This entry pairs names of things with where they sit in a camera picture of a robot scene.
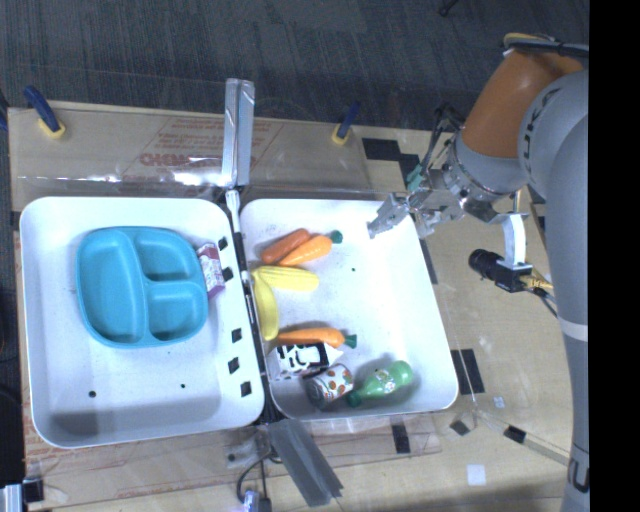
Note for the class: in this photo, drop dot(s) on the yellow corn cob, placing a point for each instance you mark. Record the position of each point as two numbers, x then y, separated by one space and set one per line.
290 280

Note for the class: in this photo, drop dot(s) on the brown cardboard board red print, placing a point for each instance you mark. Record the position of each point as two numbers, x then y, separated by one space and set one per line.
125 145

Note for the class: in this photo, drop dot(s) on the pink and white carton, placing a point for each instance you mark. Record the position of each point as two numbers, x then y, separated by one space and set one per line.
212 270

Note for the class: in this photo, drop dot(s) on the black cylinder on white bracket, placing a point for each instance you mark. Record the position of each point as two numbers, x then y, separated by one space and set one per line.
502 272

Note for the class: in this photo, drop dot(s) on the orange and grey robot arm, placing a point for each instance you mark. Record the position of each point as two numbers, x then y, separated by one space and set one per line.
560 165

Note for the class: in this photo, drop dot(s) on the green bottle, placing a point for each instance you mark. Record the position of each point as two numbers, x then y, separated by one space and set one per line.
382 382

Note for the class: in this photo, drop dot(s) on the orange sausage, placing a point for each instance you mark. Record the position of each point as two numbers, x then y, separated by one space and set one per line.
282 246

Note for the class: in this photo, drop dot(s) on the white and black carton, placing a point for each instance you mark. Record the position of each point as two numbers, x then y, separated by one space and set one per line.
297 357

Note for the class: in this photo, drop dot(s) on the white can with orange print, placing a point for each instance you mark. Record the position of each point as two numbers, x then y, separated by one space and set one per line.
330 385

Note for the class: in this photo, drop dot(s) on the white plastic tray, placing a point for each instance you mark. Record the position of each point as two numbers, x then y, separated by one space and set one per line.
125 390
390 310

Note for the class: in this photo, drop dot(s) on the yellow banana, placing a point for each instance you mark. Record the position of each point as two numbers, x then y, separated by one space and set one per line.
266 312

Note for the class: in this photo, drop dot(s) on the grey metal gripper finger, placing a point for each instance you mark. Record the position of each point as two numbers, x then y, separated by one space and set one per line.
427 224
387 216

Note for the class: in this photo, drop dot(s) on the blue divided plate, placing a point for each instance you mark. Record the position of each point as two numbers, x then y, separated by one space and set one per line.
125 300

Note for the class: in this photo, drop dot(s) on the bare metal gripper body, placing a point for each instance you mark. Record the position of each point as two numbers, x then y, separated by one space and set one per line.
452 197

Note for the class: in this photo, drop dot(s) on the orange carrot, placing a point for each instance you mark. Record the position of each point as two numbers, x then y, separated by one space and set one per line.
312 336
310 250

